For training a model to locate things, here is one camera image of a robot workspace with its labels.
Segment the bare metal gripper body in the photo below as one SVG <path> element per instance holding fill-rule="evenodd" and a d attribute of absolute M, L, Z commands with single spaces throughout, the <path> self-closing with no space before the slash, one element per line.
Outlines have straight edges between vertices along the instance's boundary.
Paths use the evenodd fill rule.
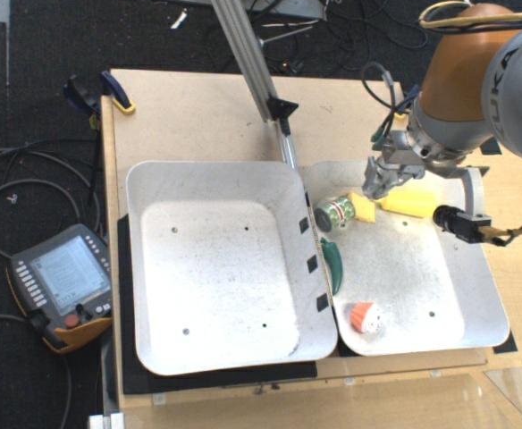
<path fill-rule="evenodd" d="M 420 179 L 426 172 L 449 178 L 466 157 L 466 139 L 452 130 L 394 130 L 378 157 L 381 180 Z"/>

